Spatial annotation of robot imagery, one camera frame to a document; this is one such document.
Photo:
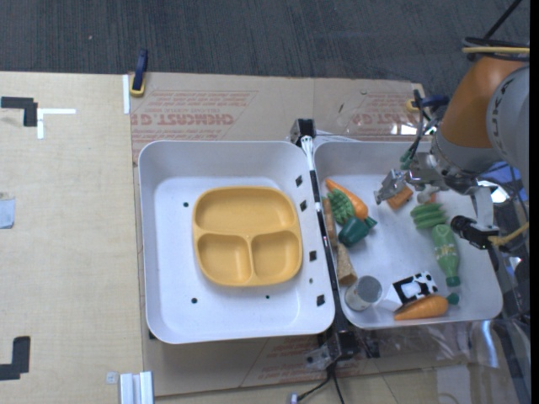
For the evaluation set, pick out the small silver can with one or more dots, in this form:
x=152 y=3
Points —
x=365 y=290

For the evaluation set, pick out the black and white carton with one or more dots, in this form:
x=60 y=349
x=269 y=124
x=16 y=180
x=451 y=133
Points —
x=414 y=288

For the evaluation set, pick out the white plastic tray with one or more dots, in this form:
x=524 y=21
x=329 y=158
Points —
x=400 y=251
x=177 y=301

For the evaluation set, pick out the brown cardboard board red print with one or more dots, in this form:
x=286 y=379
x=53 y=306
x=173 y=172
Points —
x=252 y=107

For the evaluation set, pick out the green plastic bottle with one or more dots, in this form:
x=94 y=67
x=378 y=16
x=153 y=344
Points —
x=446 y=251

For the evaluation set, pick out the dark green pepper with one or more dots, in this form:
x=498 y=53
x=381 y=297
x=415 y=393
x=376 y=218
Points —
x=353 y=232

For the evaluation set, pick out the brown bread stick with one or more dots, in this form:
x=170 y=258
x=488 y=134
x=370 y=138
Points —
x=329 y=221

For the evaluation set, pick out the orange cube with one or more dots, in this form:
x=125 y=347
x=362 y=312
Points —
x=400 y=199

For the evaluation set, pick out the orange carrot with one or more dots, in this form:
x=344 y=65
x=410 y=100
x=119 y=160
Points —
x=353 y=200
x=423 y=307

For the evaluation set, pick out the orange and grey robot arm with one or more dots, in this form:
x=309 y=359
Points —
x=471 y=107

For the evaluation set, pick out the brown wedge of bread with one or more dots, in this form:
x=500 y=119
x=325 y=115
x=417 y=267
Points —
x=345 y=265

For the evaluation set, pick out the thin black and white rod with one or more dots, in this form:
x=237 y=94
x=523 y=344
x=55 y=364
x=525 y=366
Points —
x=313 y=179

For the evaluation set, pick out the green leafy vegetable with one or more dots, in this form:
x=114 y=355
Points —
x=340 y=206

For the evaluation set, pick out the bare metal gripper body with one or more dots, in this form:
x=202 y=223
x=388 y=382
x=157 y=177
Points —
x=427 y=171

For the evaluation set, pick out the green ribbed vegetable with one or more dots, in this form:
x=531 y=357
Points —
x=428 y=216

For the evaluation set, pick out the yellow divided plate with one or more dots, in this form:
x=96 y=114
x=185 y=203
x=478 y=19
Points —
x=246 y=236

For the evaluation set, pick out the black cylinder on white bracket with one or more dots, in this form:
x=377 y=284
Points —
x=471 y=230

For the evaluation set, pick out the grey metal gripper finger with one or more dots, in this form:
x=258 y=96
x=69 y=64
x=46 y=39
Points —
x=391 y=183

